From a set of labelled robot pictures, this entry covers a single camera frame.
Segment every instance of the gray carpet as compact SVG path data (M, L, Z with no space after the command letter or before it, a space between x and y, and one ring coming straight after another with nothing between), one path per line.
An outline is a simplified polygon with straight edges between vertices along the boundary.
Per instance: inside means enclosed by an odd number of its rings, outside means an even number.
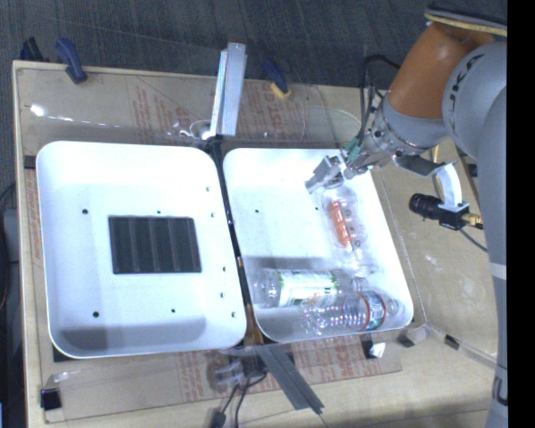
M270 58L293 81L356 86L365 55L402 62L432 0L0 0L0 193L15 180L11 62L35 37L57 60L70 37L86 65L215 75L229 37L248 45L248 78ZM507 0L442 0L507 18ZM377 68L388 86L393 72ZM0 209L13 207L13 195Z

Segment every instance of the water bottle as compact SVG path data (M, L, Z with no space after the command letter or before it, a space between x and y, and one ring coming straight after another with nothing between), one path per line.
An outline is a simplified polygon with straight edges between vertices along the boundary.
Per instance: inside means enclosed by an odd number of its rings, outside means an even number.
M398 300L375 290L348 292L327 300L306 299L300 306L300 325L308 337L329 337L393 327L404 310Z
M321 206L327 217L331 240L345 267L362 277L375 273L378 265L368 249L355 192L343 180L333 182L325 187Z
M364 290L367 284L366 279L340 269L262 268L253 278L251 300L260 308L300 306L305 300L332 305L347 292Z

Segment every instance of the bottle label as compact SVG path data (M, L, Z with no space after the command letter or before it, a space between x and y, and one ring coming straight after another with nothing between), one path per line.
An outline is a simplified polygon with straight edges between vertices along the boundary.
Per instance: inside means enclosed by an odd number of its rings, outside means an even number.
M337 298L339 285L332 271L276 270L281 285L279 307L299 306L309 300L322 307Z
M368 324L366 330L375 330L384 322L386 306L384 306L383 298L378 293L363 292L362 295L368 307Z

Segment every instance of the dark striped rectangle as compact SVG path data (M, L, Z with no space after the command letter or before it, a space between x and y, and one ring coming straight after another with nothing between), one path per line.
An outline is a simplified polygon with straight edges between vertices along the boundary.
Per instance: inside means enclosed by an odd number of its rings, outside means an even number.
M111 216L109 231L116 275L202 271L192 218Z

